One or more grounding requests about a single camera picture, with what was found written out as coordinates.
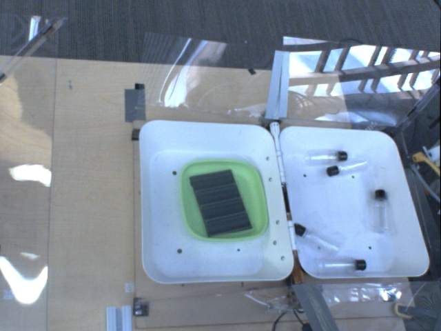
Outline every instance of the gray carpet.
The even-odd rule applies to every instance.
[[[146,33],[230,43],[243,52],[226,64],[239,68],[271,68],[284,35],[440,50],[433,0],[0,0],[0,13],[67,17],[57,53],[69,59],[149,61]]]

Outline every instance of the black vial cap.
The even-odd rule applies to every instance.
[[[366,270],[366,261],[365,260],[356,260],[356,270],[358,270],[358,271]]]
[[[295,223],[294,224],[294,230],[296,231],[296,235],[299,235],[300,237],[303,237],[304,233],[306,232],[306,227],[304,227],[301,224]]]
[[[383,189],[375,190],[375,200],[384,201],[387,198]]]
[[[340,171],[338,170],[338,167],[336,165],[333,165],[332,167],[326,168],[326,173],[330,177],[333,177],[334,175],[337,175],[338,173],[340,173]]]
[[[347,153],[345,151],[338,151],[337,161],[346,161],[346,160],[347,160]]]

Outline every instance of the green plastic container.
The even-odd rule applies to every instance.
[[[252,228],[209,237],[189,178],[221,170],[233,172]],[[257,237],[267,229],[268,209],[262,180],[257,169],[247,162],[234,159],[201,159],[190,162],[181,171],[179,186],[184,222],[196,238],[206,241],[240,241]]]

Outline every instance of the wooden surface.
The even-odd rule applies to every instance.
[[[148,119],[239,119],[258,123],[258,114],[265,109],[269,72],[258,71],[253,76],[246,70],[194,68],[187,74],[185,104],[166,108],[156,98],[170,66],[60,59],[31,59],[26,65],[32,67],[20,70],[25,78],[20,80],[23,86],[18,92],[23,106],[19,119],[25,121],[17,129],[26,129],[27,124],[30,127],[20,131],[32,136],[26,146],[20,145],[23,136],[13,141],[23,148],[17,151],[17,157],[8,159],[4,151],[0,152],[0,253],[14,260],[27,277],[35,276],[41,266],[48,264],[49,280],[42,297],[30,307],[11,300],[0,301],[0,330],[104,330],[105,308],[131,304],[135,293],[126,292],[125,288],[126,283],[134,282],[136,295],[152,301],[151,321],[136,320],[140,327],[269,330],[277,314],[246,297],[239,304],[233,300],[237,298],[224,298],[227,303],[218,304],[215,319],[210,319],[209,314],[201,315],[201,310],[195,308],[213,304],[212,295],[219,294],[219,290],[223,296],[230,293],[232,297],[254,285],[168,286],[153,283],[144,274],[136,258],[140,255],[140,227],[134,158],[139,154],[131,141],[133,124],[124,122],[124,89],[145,83]],[[0,86],[0,92],[7,89],[5,84]],[[0,101],[8,107],[17,107],[14,99],[17,97],[4,98],[0,93]],[[14,114],[14,109],[0,109],[0,121],[9,114]],[[0,127],[0,139],[5,136],[4,128]],[[40,183],[11,181],[10,166],[33,162],[48,166],[52,163],[50,189]],[[38,254],[39,262],[18,257],[23,251]],[[7,288],[3,279],[0,283],[2,289]],[[235,305],[244,309],[234,309]],[[346,325],[362,329],[362,323],[373,324],[368,316],[360,312],[356,321],[345,320],[349,316],[343,311],[338,324],[342,325],[341,330],[353,330]],[[401,320],[390,313],[383,316],[387,317],[376,321],[393,324],[386,329],[403,330],[398,327]],[[208,326],[210,320],[222,325]],[[298,323],[296,327],[281,322],[278,330],[300,329]]]

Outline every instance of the vial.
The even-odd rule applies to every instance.
[[[387,219],[387,195],[383,189],[375,191],[373,228],[376,232],[383,233],[389,229]]]
[[[340,258],[319,260],[317,267],[320,274],[345,276],[364,271],[366,270],[367,265],[365,260]]]
[[[331,167],[328,167],[326,168],[326,174],[328,174],[330,177],[333,177],[339,174],[352,174],[355,172],[362,172],[366,168],[366,161],[351,162],[345,163],[344,165],[333,165]]]
[[[345,151],[335,150],[314,150],[309,151],[306,156],[307,164],[318,166],[322,164],[330,164],[338,161],[346,161],[347,153]]]
[[[306,227],[299,223],[294,224],[294,230],[296,231],[297,236],[307,241],[308,244],[311,244],[311,246],[315,245],[319,250],[323,252],[335,254],[339,249],[338,244],[335,244],[330,239],[323,238],[315,232],[306,229]]]

